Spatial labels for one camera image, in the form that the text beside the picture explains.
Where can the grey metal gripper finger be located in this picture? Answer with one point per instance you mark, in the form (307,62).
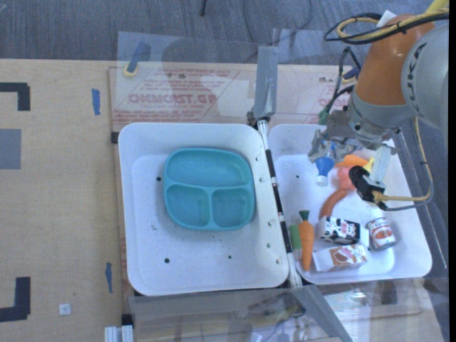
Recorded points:
(342,151)
(318,144)

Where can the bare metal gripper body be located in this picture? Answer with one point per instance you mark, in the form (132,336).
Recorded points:
(342,128)

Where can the blue bottle with white cap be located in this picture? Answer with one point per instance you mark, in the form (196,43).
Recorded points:
(324,167)

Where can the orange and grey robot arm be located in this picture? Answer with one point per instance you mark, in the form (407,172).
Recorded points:
(384,73)

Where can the orange flat toy food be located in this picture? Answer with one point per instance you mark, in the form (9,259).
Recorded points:
(352,160)

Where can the pink round toy food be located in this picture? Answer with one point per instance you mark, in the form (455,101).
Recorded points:
(343,176)

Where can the orange sausage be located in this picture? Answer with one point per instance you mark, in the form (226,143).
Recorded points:
(329,203)

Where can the thin black and white rod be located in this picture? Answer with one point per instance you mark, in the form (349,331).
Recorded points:
(275,191)

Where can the black and white cow carton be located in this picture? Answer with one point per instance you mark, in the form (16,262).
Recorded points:
(338,230)

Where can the small orange and white can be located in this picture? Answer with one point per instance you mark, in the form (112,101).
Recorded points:
(381,234)

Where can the orange carrot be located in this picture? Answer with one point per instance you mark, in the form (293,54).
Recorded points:
(306,241)

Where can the green and white stick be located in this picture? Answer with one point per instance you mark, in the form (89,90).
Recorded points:
(295,239)

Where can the orange and white carton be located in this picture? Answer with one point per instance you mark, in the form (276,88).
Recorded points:
(340,258)

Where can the blue divided plate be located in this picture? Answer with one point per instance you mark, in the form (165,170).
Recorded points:
(208,187)

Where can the white plastic tray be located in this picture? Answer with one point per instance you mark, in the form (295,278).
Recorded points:
(402,255)
(199,258)

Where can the brown cardboard board red print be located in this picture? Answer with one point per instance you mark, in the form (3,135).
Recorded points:
(171,98)

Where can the black cylinder on white bracket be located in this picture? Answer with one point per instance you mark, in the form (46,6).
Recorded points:
(367,185)

